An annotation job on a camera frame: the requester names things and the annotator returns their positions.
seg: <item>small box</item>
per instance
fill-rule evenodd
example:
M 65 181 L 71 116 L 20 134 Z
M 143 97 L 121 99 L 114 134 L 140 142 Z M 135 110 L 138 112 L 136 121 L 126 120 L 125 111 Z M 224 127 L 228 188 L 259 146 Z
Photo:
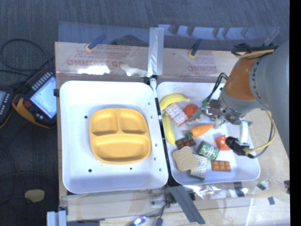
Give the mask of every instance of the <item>small box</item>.
M 188 116 L 184 113 L 184 111 L 176 104 L 172 103 L 165 110 L 168 113 L 170 119 L 179 127 L 185 121 L 188 120 Z
M 204 180 L 207 171 L 207 158 L 198 154 L 193 154 L 198 161 L 198 167 L 191 169 L 189 176 Z

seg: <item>carrot toy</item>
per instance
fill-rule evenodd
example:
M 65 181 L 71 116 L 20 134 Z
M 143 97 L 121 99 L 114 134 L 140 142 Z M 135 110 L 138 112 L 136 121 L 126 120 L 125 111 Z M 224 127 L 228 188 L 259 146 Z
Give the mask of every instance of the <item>carrot toy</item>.
M 205 134 L 207 131 L 209 131 L 212 127 L 213 124 L 204 124 L 204 125 L 195 126 L 190 130 L 190 133 L 185 134 L 185 137 L 187 139 L 191 137 L 199 137 Z

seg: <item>yellow cable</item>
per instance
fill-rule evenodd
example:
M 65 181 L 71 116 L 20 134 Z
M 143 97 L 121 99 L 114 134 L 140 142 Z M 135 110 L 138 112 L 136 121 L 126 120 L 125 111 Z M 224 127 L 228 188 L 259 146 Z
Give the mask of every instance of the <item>yellow cable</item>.
M 272 116 L 268 113 L 268 111 L 266 110 L 265 112 L 267 113 L 267 115 L 268 115 L 268 117 L 269 117 L 269 119 L 270 119 L 270 121 L 271 121 L 271 123 L 272 123 L 272 125 L 273 125 L 273 128 L 274 128 L 273 136 L 272 136 L 272 138 L 271 138 L 266 144 L 264 144 L 264 145 L 261 145 L 261 146 L 259 146 L 259 147 L 257 147 L 257 148 L 254 148 L 254 149 L 244 149 L 246 155 L 248 155 L 248 154 L 250 154 L 250 153 L 252 153 L 252 152 L 254 152 L 254 151 L 257 151 L 257 150 L 260 150 L 260 149 L 263 149 L 263 148 L 267 147 L 267 146 L 268 146 L 269 144 L 271 144 L 272 141 L 275 139 L 275 135 L 276 135 L 276 125 L 275 125 L 275 122 L 274 122 Z
M 275 49 L 267 49 L 267 50 L 261 50 L 261 51 L 246 53 L 246 54 L 243 54 L 243 55 L 235 54 L 234 56 L 237 57 L 237 58 L 244 58 L 244 57 L 249 57 L 249 56 L 252 56 L 252 55 L 273 53 L 274 51 L 275 51 Z

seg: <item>banana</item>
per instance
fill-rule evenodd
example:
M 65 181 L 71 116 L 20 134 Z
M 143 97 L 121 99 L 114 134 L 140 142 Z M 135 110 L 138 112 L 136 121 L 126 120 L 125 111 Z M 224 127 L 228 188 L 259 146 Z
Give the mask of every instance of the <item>banana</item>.
M 170 94 L 168 96 L 165 96 L 164 98 L 162 98 L 160 100 L 160 108 L 161 110 L 165 110 L 169 105 L 171 105 L 172 103 L 176 103 L 176 102 L 181 102 L 181 101 L 188 101 L 190 102 L 190 99 L 184 97 L 182 94 L 180 93 L 174 93 L 174 94 Z
M 169 144 L 174 145 L 175 144 L 174 131 L 171 125 L 170 118 L 168 117 L 167 113 L 164 113 L 162 120 L 163 120 L 166 140 L 169 142 Z

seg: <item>red toy piece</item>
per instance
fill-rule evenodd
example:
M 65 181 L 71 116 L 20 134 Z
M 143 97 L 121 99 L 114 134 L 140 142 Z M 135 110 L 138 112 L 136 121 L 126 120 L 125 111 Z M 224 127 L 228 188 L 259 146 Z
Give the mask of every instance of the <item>red toy piece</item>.
M 231 150 L 230 147 L 226 145 L 226 135 L 219 136 L 215 139 L 215 142 L 217 144 L 217 147 L 221 151 L 229 151 Z

